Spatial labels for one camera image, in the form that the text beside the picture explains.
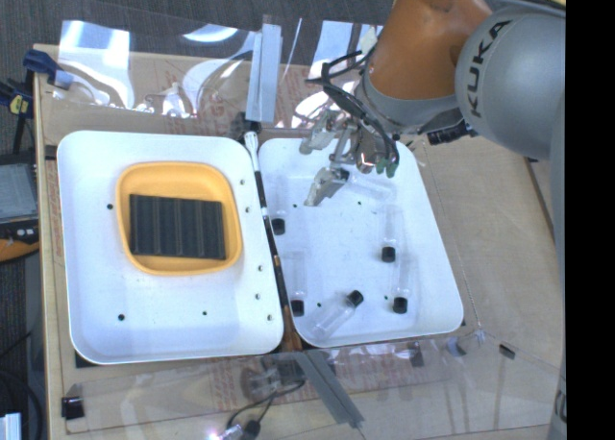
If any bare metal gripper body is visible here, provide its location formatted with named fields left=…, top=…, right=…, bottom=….
left=329, top=110, right=401, bottom=176

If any white plastic tray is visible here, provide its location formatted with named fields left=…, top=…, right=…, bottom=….
left=56, top=129, right=285, bottom=366
left=257, top=135, right=465, bottom=350

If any clear plastic bottle black cap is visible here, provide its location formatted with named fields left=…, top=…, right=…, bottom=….
left=389, top=258, right=415, bottom=316
left=268, top=175, right=290, bottom=237
left=379, top=204, right=406, bottom=264
left=286, top=250, right=309, bottom=319
left=308, top=288, right=365, bottom=339

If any thin black and white rod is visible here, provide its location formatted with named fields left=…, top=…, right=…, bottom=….
left=243, top=130, right=304, bottom=353

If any yellow bowl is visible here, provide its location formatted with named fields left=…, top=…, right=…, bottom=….
left=114, top=160, right=243, bottom=278

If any black ribbed rectangular block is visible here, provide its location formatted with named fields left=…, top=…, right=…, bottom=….
left=128, top=193, right=228, bottom=262

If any brown cardboard board red print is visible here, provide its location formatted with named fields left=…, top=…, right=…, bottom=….
left=32, top=42, right=564, bottom=435

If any black block with thin wires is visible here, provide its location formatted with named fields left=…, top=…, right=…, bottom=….
left=248, top=358, right=308, bottom=389
left=229, top=111, right=263, bottom=142

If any black cylinder on white bracket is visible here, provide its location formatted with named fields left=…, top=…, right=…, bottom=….
left=425, top=119, right=478, bottom=147

